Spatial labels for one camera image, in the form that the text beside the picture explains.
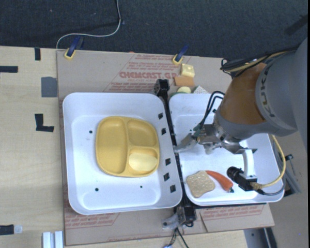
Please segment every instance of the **yellow sponge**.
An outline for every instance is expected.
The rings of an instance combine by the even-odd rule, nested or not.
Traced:
[[[182,76],[188,76],[188,77],[194,77],[194,67],[189,64],[181,64],[181,72],[180,74]]]

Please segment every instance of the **cardboard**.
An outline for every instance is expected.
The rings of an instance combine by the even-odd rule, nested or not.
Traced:
[[[73,92],[153,92],[157,79],[168,79],[169,94],[179,88],[174,77],[180,66],[172,63],[172,56],[77,51],[72,60],[64,58],[63,50],[56,52],[58,97],[60,112],[61,158],[64,185],[64,218],[66,245],[136,240],[172,235],[162,229],[162,220],[174,214],[173,209],[137,212],[80,215],[69,205],[65,164],[65,139],[62,102]],[[185,56],[183,63],[193,65],[196,89],[208,92],[226,91],[230,76],[220,71],[220,58]],[[247,228],[273,226],[268,204],[197,209],[193,227],[183,234],[202,234]]]

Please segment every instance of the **white cable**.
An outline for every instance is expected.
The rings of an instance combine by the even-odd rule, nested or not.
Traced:
[[[119,10],[119,2],[118,0],[116,0],[116,7],[117,7],[117,12],[118,12],[118,17],[119,17],[119,21],[118,21],[118,25],[117,25],[117,28],[114,32],[110,33],[110,34],[107,34],[107,35],[92,35],[92,34],[83,34],[83,33],[70,33],[70,34],[66,34],[62,37],[59,38],[59,40],[57,41],[56,43],[56,48],[58,49],[58,45],[59,43],[61,42],[62,39],[68,37],[68,36],[87,36],[87,37],[94,37],[94,38],[104,38],[104,37],[109,37],[109,36],[112,36],[114,34],[116,34],[120,28],[120,24],[121,24],[121,16],[120,16],[120,10]]]

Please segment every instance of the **white tray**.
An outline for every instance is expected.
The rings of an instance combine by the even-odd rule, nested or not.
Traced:
[[[176,135],[177,144],[184,139],[188,133],[202,120],[210,94],[178,94],[169,101],[172,113],[172,122]],[[213,109],[217,109],[220,100],[217,99]],[[213,122],[213,113],[210,113],[206,123]],[[278,177],[278,169],[275,156],[267,134],[257,134],[241,143],[243,147],[257,148],[254,155],[255,175],[259,183],[268,183]],[[224,191],[218,182],[214,180],[216,187],[200,198],[195,198],[186,184],[186,178],[198,171],[211,170],[223,174],[227,177],[226,171],[229,167],[244,168],[241,154],[234,155],[223,148],[215,149],[212,154],[206,154],[202,145],[196,145],[188,151],[180,152],[182,176],[185,184],[187,197],[199,206],[235,205],[235,204],[256,204],[279,201],[284,192],[265,196],[255,191],[245,192],[234,183],[234,193]],[[280,181],[277,184],[265,188],[265,192],[277,192],[283,186]]]
[[[64,130],[71,207],[80,214],[169,208],[182,198],[182,188],[165,109],[152,94],[73,93],[64,99]],[[139,118],[157,130],[160,164],[140,178],[105,174],[96,163],[99,122],[108,116]]]

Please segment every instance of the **toy bread slice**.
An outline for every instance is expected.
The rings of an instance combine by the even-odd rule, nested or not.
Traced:
[[[205,171],[199,171],[194,175],[187,176],[186,183],[192,195],[196,198],[214,190],[215,183]]]

